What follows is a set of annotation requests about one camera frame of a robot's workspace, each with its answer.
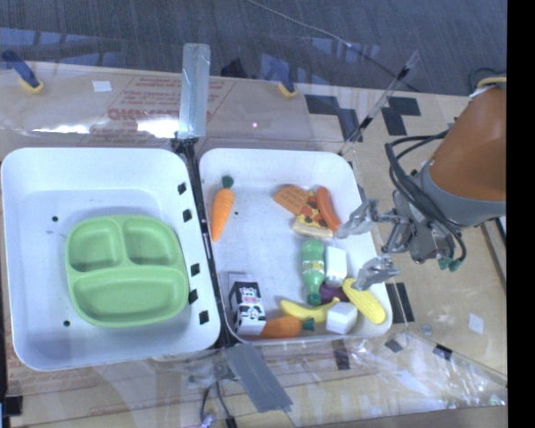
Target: white sticker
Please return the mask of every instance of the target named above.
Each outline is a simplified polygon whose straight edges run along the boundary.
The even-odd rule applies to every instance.
[[[96,92],[110,92],[111,82],[110,81],[93,81],[93,89]]]
[[[475,314],[470,313],[470,322],[468,326],[476,333],[483,334],[483,319],[477,317]]]

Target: white block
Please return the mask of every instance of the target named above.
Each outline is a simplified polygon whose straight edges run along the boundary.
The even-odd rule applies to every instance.
[[[341,287],[347,277],[347,252],[338,247],[325,248],[325,283],[332,287]]]
[[[355,305],[340,301],[327,311],[325,328],[333,333],[346,334],[357,322],[357,315]]]

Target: divided green dish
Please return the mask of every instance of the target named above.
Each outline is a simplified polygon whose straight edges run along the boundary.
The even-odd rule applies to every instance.
[[[82,220],[68,235],[65,267],[73,306],[94,325],[148,325],[175,316],[188,302],[178,237],[150,216]]]

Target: toy soda bottle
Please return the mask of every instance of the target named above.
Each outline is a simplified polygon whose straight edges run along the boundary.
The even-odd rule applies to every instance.
[[[308,239],[301,245],[301,273],[308,289],[307,303],[311,306],[321,304],[319,287],[325,280],[324,251],[323,243],[317,239]]]

